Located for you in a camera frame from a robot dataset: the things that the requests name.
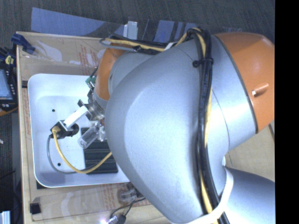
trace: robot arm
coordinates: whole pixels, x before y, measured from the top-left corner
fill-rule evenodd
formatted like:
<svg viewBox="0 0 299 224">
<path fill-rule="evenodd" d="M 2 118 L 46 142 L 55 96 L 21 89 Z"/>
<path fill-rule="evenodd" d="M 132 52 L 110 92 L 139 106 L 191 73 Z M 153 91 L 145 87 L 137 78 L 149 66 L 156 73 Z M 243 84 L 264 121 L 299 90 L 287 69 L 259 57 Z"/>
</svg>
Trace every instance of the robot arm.
<svg viewBox="0 0 299 224">
<path fill-rule="evenodd" d="M 220 199 L 228 176 L 234 179 L 221 214 L 231 224 L 275 222 L 275 184 L 223 166 L 229 150 L 274 119 L 274 45 L 256 34 L 216 34 L 211 56 L 207 150 Z M 108 48 L 90 94 L 100 108 L 79 112 L 99 115 L 123 172 L 172 223 L 209 223 L 202 217 L 216 209 L 207 210 L 195 178 L 201 80 L 192 63 L 198 59 L 194 40 L 157 55 Z"/>
</svg>

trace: black cable tie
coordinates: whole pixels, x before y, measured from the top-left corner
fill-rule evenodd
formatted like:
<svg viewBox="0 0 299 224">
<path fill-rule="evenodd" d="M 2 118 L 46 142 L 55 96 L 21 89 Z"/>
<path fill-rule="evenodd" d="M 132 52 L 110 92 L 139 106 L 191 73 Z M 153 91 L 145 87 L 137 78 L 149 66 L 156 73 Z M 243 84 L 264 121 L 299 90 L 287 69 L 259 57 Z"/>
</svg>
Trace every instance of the black cable tie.
<svg viewBox="0 0 299 224">
<path fill-rule="evenodd" d="M 214 59 L 213 58 L 202 58 L 199 61 L 196 61 L 196 60 L 193 61 L 192 65 L 193 65 L 193 67 L 198 68 L 200 65 L 203 65 L 206 62 L 210 62 L 213 65 Z"/>
</svg>

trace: blue clamp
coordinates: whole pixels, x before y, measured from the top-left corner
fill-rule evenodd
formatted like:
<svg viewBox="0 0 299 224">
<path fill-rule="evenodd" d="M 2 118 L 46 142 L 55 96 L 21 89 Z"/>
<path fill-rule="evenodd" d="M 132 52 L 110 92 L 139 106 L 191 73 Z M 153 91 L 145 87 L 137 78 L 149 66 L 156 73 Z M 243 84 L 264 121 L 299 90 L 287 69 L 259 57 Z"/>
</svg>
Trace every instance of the blue clamp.
<svg viewBox="0 0 299 224">
<path fill-rule="evenodd" d="M 11 41 L 13 44 L 23 46 L 23 51 L 28 52 L 29 54 L 33 54 L 35 51 L 35 47 L 31 46 L 31 44 L 20 34 L 13 34 L 11 37 Z"/>
</svg>

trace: white strap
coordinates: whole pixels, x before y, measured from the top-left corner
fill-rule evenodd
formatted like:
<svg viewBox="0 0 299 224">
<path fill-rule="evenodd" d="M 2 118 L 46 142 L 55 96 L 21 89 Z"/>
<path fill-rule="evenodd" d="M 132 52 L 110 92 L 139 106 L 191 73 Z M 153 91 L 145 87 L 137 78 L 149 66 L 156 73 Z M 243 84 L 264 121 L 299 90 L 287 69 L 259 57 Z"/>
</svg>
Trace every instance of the white strap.
<svg viewBox="0 0 299 224">
<path fill-rule="evenodd" d="M 191 222 L 188 222 L 186 224 L 199 224 L 199 223 L 200 224 L 212 224 L 212 223 L 216 222 L 216 220 L 218 218 L 220 218 L 220 216 L 224 212 L 224 209 L 226 208 L 226 204 L 228 202 L 230 193 L 231 193 L 231 191 L 233 189 L 233 185 L 234 185 L 233 175 L 226 168 L 224 168 L 224 169 L 226 171 L 226 184 L 223 189 L 221 200 L 220 200 L 218 206 L 209 214 L 200 216 L 199 218 L 197 218 Z"/>
</svg>

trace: connector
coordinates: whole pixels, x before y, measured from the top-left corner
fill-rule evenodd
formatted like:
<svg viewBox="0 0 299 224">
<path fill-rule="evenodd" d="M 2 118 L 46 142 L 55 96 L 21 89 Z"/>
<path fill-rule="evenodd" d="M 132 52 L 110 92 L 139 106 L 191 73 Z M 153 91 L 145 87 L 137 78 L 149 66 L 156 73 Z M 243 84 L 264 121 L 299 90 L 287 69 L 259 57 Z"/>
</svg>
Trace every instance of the connector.
<svg viewBox="0 0 299 224">
<path fill-rule="evenodd" d="M 79 125 L 74 124 L 70 128 L 67 128 L 64 124 L 64 120 L 57 122 L 50 131 L 56 131 L 57 139 L 64 139 L 66 136 L 73 136 L 79 132 Z"/>
</svg>

